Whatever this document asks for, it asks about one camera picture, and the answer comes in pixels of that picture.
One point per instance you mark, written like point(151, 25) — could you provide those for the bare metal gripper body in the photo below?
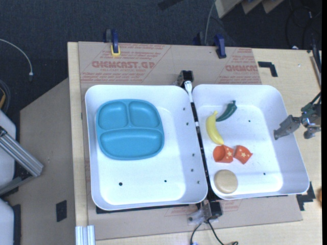
point(313, 115)

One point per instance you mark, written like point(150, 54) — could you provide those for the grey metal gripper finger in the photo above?
point(311, 132)
point(287, 126)

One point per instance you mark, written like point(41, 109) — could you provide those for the white plastic tray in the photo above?
point(153, 177)
point(258, 147)

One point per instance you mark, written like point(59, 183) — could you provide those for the dark green chili pepper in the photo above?
point(227, 112)

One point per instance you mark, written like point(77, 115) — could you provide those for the yellow banana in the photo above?
point(213, 130)

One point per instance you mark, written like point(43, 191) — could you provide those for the tan round biscuit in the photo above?
point(226, 181)

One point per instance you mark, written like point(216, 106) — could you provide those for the thin black and white rod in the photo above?
point(197, 122)

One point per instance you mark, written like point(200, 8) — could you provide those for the brown cardboard board red print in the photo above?
point(158, 68)

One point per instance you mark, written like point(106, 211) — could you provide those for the blue divided plate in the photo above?
point(130, 139)

